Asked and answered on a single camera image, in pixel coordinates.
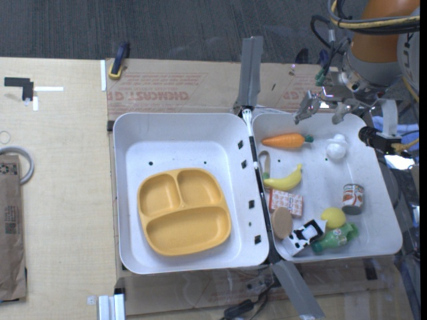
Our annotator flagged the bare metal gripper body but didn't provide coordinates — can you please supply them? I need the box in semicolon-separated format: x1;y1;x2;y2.
319;68;381;109

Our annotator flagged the white round toy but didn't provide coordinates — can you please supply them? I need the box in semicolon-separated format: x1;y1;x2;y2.
325;133;348;161

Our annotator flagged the orange carrot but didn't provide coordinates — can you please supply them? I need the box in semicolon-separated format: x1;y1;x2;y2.
261;132;315;150

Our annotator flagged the white plastic tray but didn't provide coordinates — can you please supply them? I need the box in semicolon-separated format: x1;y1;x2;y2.
250;111;404;264
112;112;270;275

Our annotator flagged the yellow banana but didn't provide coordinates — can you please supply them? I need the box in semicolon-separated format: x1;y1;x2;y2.
262;163;304;193

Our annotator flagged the orange and white can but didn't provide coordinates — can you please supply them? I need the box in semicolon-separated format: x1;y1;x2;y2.
341;183;365;216

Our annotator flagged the orange and white carton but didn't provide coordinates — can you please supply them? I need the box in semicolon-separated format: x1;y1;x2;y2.
268;188;305;219

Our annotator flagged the yellow lemon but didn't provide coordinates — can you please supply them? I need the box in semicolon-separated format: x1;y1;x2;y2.
320;207;347;231

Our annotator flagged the brown round biscuit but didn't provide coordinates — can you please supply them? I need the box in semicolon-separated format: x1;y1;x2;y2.
270;206;294;241

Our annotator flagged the brown cardboard board red print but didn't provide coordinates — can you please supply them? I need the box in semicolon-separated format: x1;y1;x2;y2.
105;57;403;316

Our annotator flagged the green bottle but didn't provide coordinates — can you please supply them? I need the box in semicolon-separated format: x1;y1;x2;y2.
311;222;360;255

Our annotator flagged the black and white milk carton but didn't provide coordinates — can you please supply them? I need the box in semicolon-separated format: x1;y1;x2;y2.
282;219;328;257

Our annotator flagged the yellow divided plate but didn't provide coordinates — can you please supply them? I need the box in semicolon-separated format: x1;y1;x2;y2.
136;167;233;257

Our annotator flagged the brown paper bag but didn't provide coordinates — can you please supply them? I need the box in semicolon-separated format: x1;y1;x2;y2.
0;154;28;303

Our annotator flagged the black cylinder on white bracket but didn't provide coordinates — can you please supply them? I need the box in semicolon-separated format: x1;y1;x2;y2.
358;99;403;155

